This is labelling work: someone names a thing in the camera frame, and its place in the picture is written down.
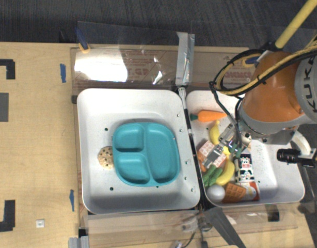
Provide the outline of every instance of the white ball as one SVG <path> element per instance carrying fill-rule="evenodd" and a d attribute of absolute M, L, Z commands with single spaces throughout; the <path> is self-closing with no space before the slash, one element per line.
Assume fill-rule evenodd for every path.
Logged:
<path fill-rule="evenodd" d="M 207 189 L 207 197 L 212 202 L 221 202 L 225 197 L 225 189 L 218 184 L 214 184 Z"/>

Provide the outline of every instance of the wooden surface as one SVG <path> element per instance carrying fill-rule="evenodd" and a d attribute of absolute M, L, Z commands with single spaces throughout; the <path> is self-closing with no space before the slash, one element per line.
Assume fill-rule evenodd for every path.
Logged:
<path fill-rule="evenodd" d="M 16 80 L 0 67 L 0 92 L 9 93 L 9 121 L 0 122 L 0 221 L 4 200 L 15 199 L 13 231 L 0 232 L 0 247 L 68 247 L 80 223 L 70 49 L 74 44 L 2 43 L 0 58 L 16 63 Z M 66 83 L 60 77 L 66 65 Z M 69 200 L 74 191 L 75 210 Z M 45 219 L 44 228 L 36 220 Z M 247 247 L 313 247 L 305 220 L 297 227 L 241 234 Z M 226 246 L 221 237 L 210 247 Z M 171 242 L 129 246 L 170 247 Z M 189 247 L 200 247 L 194 240 Z"/>

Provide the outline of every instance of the yellow pole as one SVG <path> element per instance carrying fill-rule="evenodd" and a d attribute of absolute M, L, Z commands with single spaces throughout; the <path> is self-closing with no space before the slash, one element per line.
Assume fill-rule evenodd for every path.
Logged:
<path fill-rule="evenodd" d="M 316 8 L 317 0 L 307 0 L 301 10 L 294 17 L 292 22 L 287 26 L 284 32 L 276 40 L 275 46 L 278 49 L 282 49 L 290 38 L 295 34 L 297 29 L 303 24 L 309 14 Z"/>

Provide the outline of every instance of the plastic tray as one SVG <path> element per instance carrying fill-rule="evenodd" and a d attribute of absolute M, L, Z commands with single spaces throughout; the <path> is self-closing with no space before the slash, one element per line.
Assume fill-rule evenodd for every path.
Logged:
<path fill-rule="evenodd" d="M 118 177 L 140 187 L 173 182 L 180 170 L 174 134 L 158 123 L 121 125 L 113 136 L 114 164 Z"/>

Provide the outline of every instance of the gray square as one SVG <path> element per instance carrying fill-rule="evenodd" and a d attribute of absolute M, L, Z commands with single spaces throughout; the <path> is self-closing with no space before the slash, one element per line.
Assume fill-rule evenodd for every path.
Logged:
<path fill-rule="evenodd" d="M 0 122 L 8 122 L 9 93 L 0 93 Z"/>

